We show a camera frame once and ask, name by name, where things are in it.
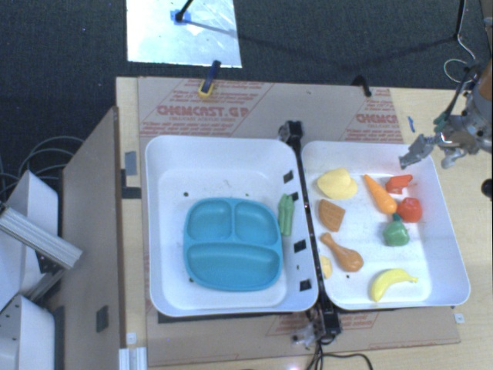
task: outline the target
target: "robotic hand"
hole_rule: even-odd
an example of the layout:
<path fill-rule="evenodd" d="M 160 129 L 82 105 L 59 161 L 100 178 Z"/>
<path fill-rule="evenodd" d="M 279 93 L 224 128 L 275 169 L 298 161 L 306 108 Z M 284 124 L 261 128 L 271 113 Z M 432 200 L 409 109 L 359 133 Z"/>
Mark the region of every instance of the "robotic hand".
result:
<path fill-rule="evenodd" d="M 409 152 L 400 156 L 401 168 L 419 162 L 438 146 L 445 153 L 441 161 L 444 169 L 454 166 L 456 159 L 479 150 L 491 153 L 491 60 L 478 79 L 476 76 L 467 84 L 467 78 L 474 67 L 466 70 L 461 84 L 448 108 L 434 121 L 434 136 L 418 138 L 409 147 Z M 461 115 L 451 115 L 458 96 L 466 92 L 467 102 Z M 491 179 L 482 187 L 483 193 L 491 199 Z"/>

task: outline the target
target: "blue plate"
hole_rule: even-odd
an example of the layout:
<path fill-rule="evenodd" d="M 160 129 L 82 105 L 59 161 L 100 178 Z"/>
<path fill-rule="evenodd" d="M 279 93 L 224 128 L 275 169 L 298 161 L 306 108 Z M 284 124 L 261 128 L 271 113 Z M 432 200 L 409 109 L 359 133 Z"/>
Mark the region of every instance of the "blue plate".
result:
<path fill-rule="evenodd" d="M 223 291 L 268 288 L 283 266 L 277 218 L 256 201 L 200 200 L 186 216 L 183 256 L 197 284 Z"/>

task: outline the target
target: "black floor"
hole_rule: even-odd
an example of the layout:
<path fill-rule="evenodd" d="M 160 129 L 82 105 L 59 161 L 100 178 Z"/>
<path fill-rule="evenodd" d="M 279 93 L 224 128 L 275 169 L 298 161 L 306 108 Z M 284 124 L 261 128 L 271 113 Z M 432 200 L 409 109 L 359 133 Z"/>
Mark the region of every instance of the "black floor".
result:
<path fill-rule="evenodd" d="M 349 85 L 362 74 L 371 86 L 453 89 L 444 62 L 470 59 L 452 38 L 459 0 L 234 5 L 243 68 L 222 69 L 223 79 Z M 479 0 L 467 0 L 462 35 L 485 64 L 490 50 Z M 117 76 L 205 73 L 127 62 L 126 0 L 0 0 L 4 170 L 16 175 L 29 150 L 46 138 L 87 137 L 115 102 Z M 460 76 L 461 67 L 454 73 Z"/>

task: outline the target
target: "toy food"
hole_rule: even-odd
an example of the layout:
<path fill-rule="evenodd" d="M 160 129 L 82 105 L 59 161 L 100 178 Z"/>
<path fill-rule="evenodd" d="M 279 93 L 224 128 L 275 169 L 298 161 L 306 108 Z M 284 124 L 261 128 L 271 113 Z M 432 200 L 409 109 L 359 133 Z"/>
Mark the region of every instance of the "toy food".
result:
<path fill-rule="evenodd" d="M 402 188 L 405 188 L 412 181 L 413 176 L 405 174 L 403 176 L 391 177 L 385 184 L 388 193 L 402 194 Z"/>
<path fill-rule="evenodd" d="M 394 214 L 394 220 L 385 227 L 384 239 L 385 244 L 391 247 L 398 247 L 409 242 L 407 229 L 397 214 Z"/>
<path fill-rule="evenodd" d="M 328 279 L 332 275 L 332 263 L 330 259 L 326 256 L 320 256 L 320 266 L 322 266 L 322 273 L 324 274 L 324 278 Z"/>
<path fill-rule="evenodd" d="M 291 227 L 293 226 L 294 201 L 292 196 L 283 194 L 277 205 L 279 210 L 279 230 L 283 236 L 291 235 Z"/>
<path fill-rule="evenodd" d="M 401 268 L 392 268 L 390 270 L 382 271 L 371 285 L 370 296 L 372 300 L 379 301 L 392 284 L 405 281 L 418 282 L 418 279 L 410 276 L 406 270 Z"/>
<path fill-rule="evenodd" d="M 322 234 L 320 240 L 334 252 L 339 265 L 345 271 L 358 271 L 363 267 L 363 258 L 361 255 L 354 250 L 341 247 L 334 241 L 330 233 Z"/>
<path fill-rule="evenodd" d="M 322 199 L 318 204 L 318 216 L 324 226 L 330 231 L 339 231 L 346 210 Z"/>
<path fill-rule="evenodd" d="M 418 222 L 423 216 L 423 210 L 418 199 L 406 197 L 397 206 L 397 213 L 402 217 L 404 222 Z"/>
<path fill-rule="evenodd" d="M 392 196 L 388 194 L 384 187 L 367 174 L 364 174 L 363 177 L 379 210 L 384 214 L 395 213 L 397 210 L 397 203 Z"/>
<path fill-rule="evenodd" d="M 356 181 L 343 167 L 327 171 L 317 180 L 319 189 L 334 200 L 349 199 L 357 192 Z"/>

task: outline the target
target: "orange carrot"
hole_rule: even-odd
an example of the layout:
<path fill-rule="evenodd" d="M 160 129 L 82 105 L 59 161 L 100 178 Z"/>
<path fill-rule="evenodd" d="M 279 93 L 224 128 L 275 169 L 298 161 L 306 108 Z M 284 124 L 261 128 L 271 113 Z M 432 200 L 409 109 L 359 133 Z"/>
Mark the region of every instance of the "orange carrot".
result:
<path fill-rule="evenodd" d="M 364 174 L 364 180 L 368 185 L 371 195 L 373 196 L 377 207 L 384 214 L 393 214 L 397 210 L 397 203 L 390 194 L 373 178 Z"/>
<path fill-rule="evenodd" d="M 405 188 L 413 179 L 410 174 L 403 176 L 394 176 L 385 184 L 385 189 L 388 193 L 402 194 L 402 188 Z"/>

